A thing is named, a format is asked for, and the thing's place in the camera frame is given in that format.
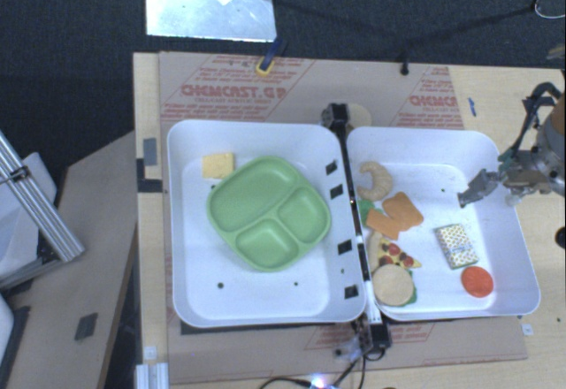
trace black fabric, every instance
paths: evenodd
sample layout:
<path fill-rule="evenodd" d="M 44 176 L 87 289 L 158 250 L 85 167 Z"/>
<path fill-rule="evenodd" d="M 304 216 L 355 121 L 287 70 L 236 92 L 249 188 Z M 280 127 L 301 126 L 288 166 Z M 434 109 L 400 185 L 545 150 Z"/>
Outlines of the black fabric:
<path fill-rule="evenodd" d="M 563 67 L 564 19 L 532 0 L 273 0 L 287 56 Z M 564 0 L 539 0 L 562 14 Z M 132 54 L 261 54 L 266 44 L 149 37 L 144 0 L 0 0 L 0 129 L 52 175 L 134 127 Z"/>

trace green plate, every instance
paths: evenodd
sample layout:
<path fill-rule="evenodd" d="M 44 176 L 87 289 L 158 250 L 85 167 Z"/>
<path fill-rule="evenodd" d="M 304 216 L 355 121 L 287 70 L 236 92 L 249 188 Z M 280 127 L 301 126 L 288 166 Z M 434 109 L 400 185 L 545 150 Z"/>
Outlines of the green plate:
<path fill-rule="evenodd" d="M 210 191 L 207 215 L 230 247 L 261 271 L 300 259 L 330 228 L 330 210 L 286 160 L 261 156 Z"/>

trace yellow sponge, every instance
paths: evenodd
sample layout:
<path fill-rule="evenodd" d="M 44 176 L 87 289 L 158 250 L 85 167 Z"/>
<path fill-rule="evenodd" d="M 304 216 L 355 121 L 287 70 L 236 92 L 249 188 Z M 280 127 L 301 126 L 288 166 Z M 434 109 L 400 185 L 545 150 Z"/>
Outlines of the yellow sponge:
<path fill-rule="evenodd" d="M 215 153 L 203 156 L 203 177 L 223 179 L 233 172 L 233 153 Z"/>

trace cardboard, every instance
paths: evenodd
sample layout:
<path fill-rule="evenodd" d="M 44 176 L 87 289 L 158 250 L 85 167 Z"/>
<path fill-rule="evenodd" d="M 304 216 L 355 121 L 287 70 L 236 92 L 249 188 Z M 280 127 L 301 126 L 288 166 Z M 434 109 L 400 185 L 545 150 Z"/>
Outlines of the cardboard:
<path fill-rule="evenodd" d="M 317 123 L 329 103 L 362 105 L 370 125 L 462 129 L 447 67 L 278 58 L 272 73 L 255 73 L 259 57 L 162 53 L 160 120 L 163 182 L 166 135 L 186 118 Z M 169 197 L 164 191 L 169 379 L 171 384 L 338 372 L 334 351 L 353 337 L 349 324 L 197 330 L 172 306 Z M 525 359 L 514 317 L 391 326 L 393 346 L 369 369 Z"/>

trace white tray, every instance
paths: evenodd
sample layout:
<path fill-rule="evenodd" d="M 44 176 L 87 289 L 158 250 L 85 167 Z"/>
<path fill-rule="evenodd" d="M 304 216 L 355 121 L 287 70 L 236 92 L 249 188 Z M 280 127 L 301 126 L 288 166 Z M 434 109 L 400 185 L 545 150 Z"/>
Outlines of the white tray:
<path fill-rule="evenodd" d="M 384 314 L 415 321 L 525 315 L 538 307 L 540 290 L 521 226 L 515 208 L 505 202 L 509 191 L 499 186 L 464 209 L 458 203 L 457 193 L 481 168 L 497 170 L 499 152 L 488 137 L 472 131 L 364 127 L 348 137 L 348 153 L 356 186 L 371 185 L 370 175 L 359 172 L 361 163 L 377 161 L 393 176 L 390 195 L 405 192 L 424 216 L 421 225 L 401 232 L 397 241 L 423 265 L 413 270 L 417 302 L 402 308 L 379 305 Z M 451 270 L 440 251 L 433 230 L 452 224 L 463 225 L 479 256 L 477 265 L 493 277 L 494 290 L 486 298 L 464 291 L 463 269 Z"/>
<path fill-rule="evenodd" d="M 173 304 L 197 327 L 245 324 L 347 322 L 366 303 L 340 145 L 314 125 L 212 120 L 179 122 L 168 134 L 172 210 Z M 258 156 L 281 156 L 322 195 L 331 211 L 330 232 L 283 271 L 254 270 L 220 238 L 206 216 L 211 186 L 201 158 L 233 152 L 236 167 Z M 326 174 L 326 166 L 337 170 Z M 330 190 L 343 193 L 331 199 Z M 338 245 L 352 240 L 340 254 Z"/>

